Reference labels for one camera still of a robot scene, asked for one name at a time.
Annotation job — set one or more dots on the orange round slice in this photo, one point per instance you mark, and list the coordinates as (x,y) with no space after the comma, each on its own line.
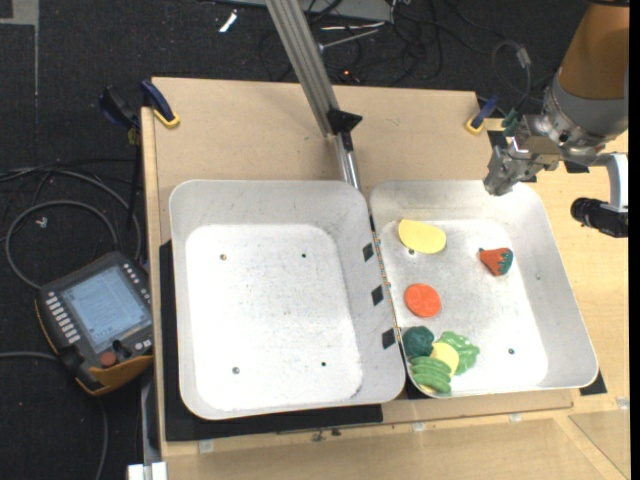
(423,300)

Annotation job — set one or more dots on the black cylinder on white bracket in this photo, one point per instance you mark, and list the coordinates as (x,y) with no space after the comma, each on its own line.
(602,218)

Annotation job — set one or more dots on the dark green broccoli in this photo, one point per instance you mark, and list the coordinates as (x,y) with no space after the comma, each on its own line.
(417,342)

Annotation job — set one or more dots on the light green lettuce leaf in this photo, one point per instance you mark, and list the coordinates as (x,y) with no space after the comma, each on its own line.
(467,353)

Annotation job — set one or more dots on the yellow oval slice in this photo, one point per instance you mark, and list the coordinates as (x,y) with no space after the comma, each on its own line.
(422,237)

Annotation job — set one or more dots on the red strawberry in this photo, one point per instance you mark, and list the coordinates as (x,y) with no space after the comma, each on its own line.
(495,260)

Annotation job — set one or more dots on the yellow round slice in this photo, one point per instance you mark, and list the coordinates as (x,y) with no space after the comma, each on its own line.
(446,355)

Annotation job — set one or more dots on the white plastic tray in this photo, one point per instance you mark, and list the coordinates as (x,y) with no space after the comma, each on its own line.
(490,318)
(270,308)

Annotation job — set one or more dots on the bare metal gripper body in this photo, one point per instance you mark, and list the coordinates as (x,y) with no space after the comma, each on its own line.
(535,143)

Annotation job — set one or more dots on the green cucumber slices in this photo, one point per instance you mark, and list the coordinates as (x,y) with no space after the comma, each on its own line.
(431,375)

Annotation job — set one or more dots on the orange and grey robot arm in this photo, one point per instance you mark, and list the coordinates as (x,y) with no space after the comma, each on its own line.
(595,53)

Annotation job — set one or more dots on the pale wood board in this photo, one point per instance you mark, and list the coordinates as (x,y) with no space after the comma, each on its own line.
(250,133)

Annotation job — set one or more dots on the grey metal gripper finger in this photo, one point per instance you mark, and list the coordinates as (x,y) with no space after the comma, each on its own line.
(515,173)
(494,173)

